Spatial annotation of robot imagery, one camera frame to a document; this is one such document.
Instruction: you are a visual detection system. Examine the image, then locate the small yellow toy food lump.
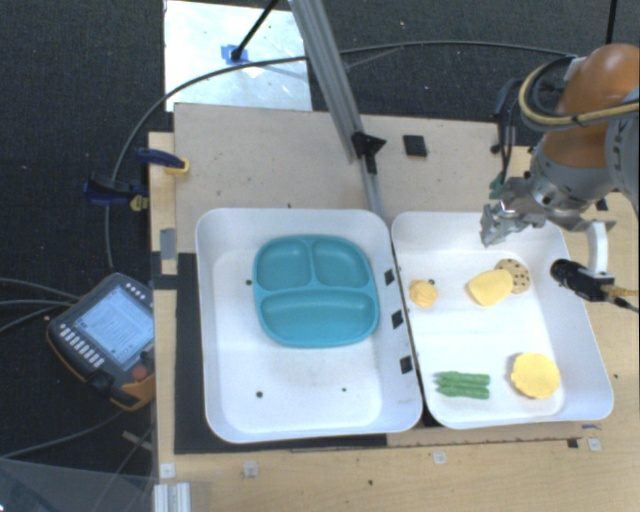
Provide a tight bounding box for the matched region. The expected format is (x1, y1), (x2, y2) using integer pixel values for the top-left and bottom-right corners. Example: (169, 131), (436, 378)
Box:
(408, 278), (440, 309)

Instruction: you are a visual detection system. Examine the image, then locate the yellow toy potato chip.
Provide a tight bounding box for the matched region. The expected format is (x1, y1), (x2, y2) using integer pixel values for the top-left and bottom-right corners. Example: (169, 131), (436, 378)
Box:
(466, 268), (515, 308)

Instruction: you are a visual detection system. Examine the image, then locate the green toy asparagus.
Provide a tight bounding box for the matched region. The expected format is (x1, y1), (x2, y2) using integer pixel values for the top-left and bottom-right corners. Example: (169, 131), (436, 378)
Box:
(432, 370), (492, 401)

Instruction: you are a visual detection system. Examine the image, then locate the teal divided plate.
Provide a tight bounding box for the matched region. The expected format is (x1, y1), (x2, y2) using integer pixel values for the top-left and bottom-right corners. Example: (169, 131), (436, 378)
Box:
(252, 233), (380, 349)

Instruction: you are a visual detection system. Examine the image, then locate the brown cardboard board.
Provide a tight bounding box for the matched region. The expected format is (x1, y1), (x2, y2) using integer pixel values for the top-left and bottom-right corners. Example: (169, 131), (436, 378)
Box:
(172, 102), (601, 449)

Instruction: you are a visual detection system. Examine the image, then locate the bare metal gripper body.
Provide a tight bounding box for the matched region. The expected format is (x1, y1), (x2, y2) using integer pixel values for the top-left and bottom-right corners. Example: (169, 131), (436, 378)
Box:
(499, 175), (590, 232)

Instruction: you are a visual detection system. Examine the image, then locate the round yellow toy waffle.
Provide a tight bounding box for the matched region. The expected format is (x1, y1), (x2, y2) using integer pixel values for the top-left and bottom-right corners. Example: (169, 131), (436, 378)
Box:
(509, 352), (562, 401)

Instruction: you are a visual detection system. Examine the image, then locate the white plastic tray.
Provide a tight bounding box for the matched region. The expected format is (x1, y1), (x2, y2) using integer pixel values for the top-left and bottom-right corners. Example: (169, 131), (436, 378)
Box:
(390, 210), (616, 431)
(194, 207), (424, 445)

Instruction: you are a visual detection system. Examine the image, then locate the black cylinder on white bracket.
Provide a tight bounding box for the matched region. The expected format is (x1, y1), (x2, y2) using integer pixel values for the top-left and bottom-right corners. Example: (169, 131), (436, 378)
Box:
(549, 218), (621, 304)

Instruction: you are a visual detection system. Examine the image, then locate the chocolate chip biscuit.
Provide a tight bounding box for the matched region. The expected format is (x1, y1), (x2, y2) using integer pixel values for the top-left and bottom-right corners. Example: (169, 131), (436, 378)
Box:
(494, 257), (532, 295)

